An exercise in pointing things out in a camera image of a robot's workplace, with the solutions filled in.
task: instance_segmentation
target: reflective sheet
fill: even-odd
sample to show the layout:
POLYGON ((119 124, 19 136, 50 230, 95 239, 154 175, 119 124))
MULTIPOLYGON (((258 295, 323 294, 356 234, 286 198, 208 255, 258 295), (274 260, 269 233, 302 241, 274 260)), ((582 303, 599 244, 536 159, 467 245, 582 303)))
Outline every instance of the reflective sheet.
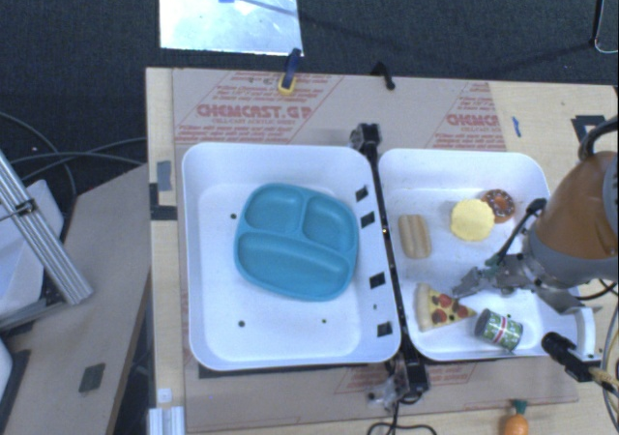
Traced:
POLYGON ((160 0, 161 46, 287 55, 302 48, 297 0, 160 0))

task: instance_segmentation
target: toy pizza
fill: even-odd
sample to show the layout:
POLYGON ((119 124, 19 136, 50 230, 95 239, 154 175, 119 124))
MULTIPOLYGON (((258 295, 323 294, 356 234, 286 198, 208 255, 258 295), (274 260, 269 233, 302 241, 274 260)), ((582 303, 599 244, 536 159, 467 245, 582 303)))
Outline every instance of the toy pizza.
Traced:
POLYGON ((470 307, 460 304, 457 299, 442 294, 424 283, 417 285, 415 305, 421 332, 451 325, 477 314, 470 307))

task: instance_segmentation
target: blue plate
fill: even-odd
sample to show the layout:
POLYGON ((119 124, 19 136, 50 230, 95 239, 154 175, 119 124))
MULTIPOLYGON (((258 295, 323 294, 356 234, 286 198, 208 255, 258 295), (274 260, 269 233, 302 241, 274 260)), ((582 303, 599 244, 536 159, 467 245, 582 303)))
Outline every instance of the blue plate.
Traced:
POLYGON ((234 238, 234 262, 250 282, 307 301, 328 301, 350 283, 359 234, 332 196, 287 184, 255 190, 234 238))

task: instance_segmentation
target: toy can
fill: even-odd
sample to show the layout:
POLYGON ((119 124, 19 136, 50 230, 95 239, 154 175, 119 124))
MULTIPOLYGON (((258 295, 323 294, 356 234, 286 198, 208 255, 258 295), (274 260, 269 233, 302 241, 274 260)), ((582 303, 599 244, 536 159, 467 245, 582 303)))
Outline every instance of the toy can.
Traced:
POLYGON ((514 351, 518 346, 523 330, 521 323, 489 309, 482 311, 475 324, 475 336, 504 347, 508 351, 514 351))

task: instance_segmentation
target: black carpet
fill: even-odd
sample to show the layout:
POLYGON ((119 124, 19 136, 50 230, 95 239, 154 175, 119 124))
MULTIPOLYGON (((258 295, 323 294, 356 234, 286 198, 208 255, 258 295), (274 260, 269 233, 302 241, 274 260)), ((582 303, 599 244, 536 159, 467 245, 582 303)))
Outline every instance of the black carpet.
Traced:
MULTIPOLYGON (((589 44, 596 0, 298 0, 302 71, 617 84, 617 55, 589 44)), ((159 0, 0 0, 0 111, 61 151, 145 135, 149 66, 280 70, 283 58, 159 48, 159 0)), ((601 45, 617 47, 617 0, 605 0, 601 45)), ((0 118, 10 159, 47 152, 0 118)), ((146 160, 144 144, 116 150, 146 160)), ((15 166, 25 176, 44 162, 15 166)), ((72 163, 77 192, 131 168, 72 163)), ((65 173, 45 173, 64 210, 65 173)))

